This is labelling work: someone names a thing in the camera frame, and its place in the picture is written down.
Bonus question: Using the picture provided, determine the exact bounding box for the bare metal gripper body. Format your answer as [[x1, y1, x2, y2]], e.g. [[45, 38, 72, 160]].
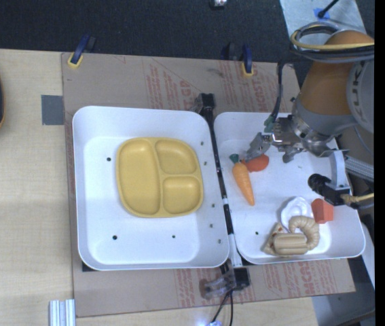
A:
[[270, 114, 337, 158]]

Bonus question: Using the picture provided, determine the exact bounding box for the red-orange toy tomato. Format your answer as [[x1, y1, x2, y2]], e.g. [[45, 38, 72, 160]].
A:
[[242, 153, 270, 173]]

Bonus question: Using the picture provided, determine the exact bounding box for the white plastic tray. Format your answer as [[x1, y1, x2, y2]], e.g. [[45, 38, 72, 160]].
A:
[[72, 105, 231, 272], [213, 111, 367, 266]]

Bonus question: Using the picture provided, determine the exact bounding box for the orange carrot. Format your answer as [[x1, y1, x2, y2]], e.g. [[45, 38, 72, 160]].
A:
[[229, 153, 256, 207]]

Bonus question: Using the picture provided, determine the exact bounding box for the white fried egg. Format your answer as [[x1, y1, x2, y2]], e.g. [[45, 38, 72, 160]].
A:
[[279, 196, 316, 232]]

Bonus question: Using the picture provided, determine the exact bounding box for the red-orange block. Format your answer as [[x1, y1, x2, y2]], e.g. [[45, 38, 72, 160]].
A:
[[310, 198, 335, 225]]

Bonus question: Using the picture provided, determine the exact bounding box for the thin black and white rod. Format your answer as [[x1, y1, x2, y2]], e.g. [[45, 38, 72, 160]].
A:
[[204, 106, 244, 268]]

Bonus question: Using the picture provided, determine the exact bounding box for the tan croissant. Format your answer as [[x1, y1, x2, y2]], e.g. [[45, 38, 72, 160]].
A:
[[287, 215, 321, 251]]

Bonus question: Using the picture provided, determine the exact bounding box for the tan sausage bun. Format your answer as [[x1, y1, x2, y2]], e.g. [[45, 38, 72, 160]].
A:
[[273, 233, 309, 256]]

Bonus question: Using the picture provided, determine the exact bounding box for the pizza slice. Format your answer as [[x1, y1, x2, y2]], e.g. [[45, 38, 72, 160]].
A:
[[261, 222, 290, 255]]

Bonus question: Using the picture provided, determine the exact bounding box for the yellow divided plate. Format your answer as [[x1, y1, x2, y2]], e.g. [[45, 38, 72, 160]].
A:
[[115, 137, 204, 219]]

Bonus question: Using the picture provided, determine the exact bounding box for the brown cardboard board red print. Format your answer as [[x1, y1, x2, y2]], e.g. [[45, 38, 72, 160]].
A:
[[60, 52, 356, 318]]

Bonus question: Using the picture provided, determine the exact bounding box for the black block with thin wires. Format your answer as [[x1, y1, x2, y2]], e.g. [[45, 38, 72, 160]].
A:
[[191, 92, 216, 113], [200, 266, 251, 300]]

